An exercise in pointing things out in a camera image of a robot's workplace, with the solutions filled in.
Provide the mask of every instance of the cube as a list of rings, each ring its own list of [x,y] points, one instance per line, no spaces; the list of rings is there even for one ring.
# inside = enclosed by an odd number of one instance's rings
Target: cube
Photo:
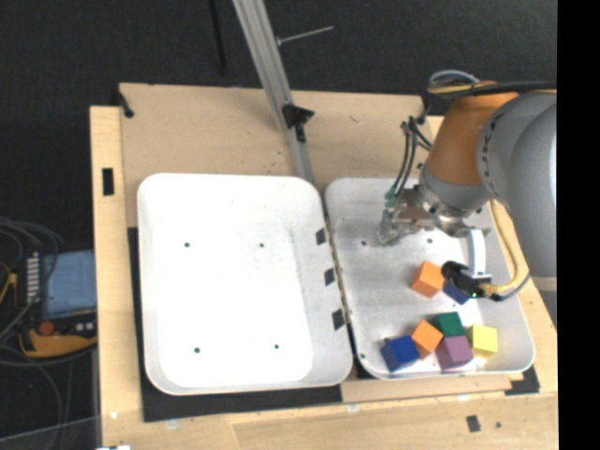
[[[410,335],[386,341],[381,352],[390,371],[406,367],[419,359],[419,351]]]
[[[488,358],[498,351],[498,332],[492,326],[474,324],[467,332],[475,356]]]
[[[460,367],[473,360],[473,351],[466,335],[444,337],[435,354],[442,370]]]
[[[412,331],[411,337],[419,356],[423,359],[435,351],[442,341],[443,333],[427,320],[422,320]]]
[[[425,260],[412,275],[411,289],[431,298],[442,289],[443,281],[441,267]]]
[[[471,297],[462,291],[459,287],[457,287],[454,283],[449,280],[446,280],[442,287],[443,292],[452,298],[459,305],[463,305],[467,301],[471,300]]]
[[[443,333],[445,337],[458,337],[465,335],[465,327],[457,312],[440,313],[429,321]]]

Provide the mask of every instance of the black floor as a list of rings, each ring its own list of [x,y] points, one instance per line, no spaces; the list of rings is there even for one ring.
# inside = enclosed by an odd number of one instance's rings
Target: black floor
[[[215,1],[225,71],[209,0],[0,0],[0,217],[93,246],[91,105],[120,82],[259,86],[231,0]],[[557,79],[558,0],[264,1],[280,38],[335,27],[283,45],[293,89],[419,94],[445,68]],[[48,369],[70,421],[94,414],[91,366]],[[34,368],[0,365],[0,401],[0,437],[57,421]]]

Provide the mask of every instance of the white tray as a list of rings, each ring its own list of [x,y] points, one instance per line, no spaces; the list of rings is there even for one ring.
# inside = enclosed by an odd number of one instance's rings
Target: white tray
[[[533,363],[534,347],[517,297],[500,303],[472,299],[459,305],[444,292],[428,299],[409,288],[413,272],[423,260],[439,266],[448,260],[466,264],[467,245],[465,239],[434,230],[405,236],[394,246],[382,246],[377,231],[383,196],[391,185],[392,180],[385,178],[343,178],[333,182],[325,192],[341,285],[356,351],[365,370],[386,380],[527,369]],[[486,271],[493,276],[494,283],[508,281],[510,275],[489,211],[484,209],[468,219],[467,224],[492,229],[485,239]],[[457,311],[467,327],[474,323],[495,327],[498,352],[487,360],[474,358],[469,364],[444,372],[433,353],[390,373],[380,352],[383,340],[410,334],[422,319],[449,311]]]
[[[311,184],[160,173],[140,185],[138,225],[145,367],[158,389],[199,395],[347,377],[352,351],[333,317],[341,297]]]

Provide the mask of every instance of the red button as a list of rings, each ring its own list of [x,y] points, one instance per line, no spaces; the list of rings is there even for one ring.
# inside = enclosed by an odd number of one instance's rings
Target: red button
[[[39,324],[37,330],[41,335],[52,335],[54,333],[54,323],[46,321]]]

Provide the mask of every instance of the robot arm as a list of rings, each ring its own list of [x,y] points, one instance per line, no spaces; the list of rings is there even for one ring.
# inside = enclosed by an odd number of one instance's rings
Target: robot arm
[[[525,93],[518,92],[523,90],[518,84],[463,86],[443,119],[419,185],[402,188],[383,211],[380,239],[390,245],[434,227],[466,236],[471,227],[464,219],[495,199],[513,219],[534,284],[555,291],[556,92],[549,92],[547,83],[537,88],[527,83]]]

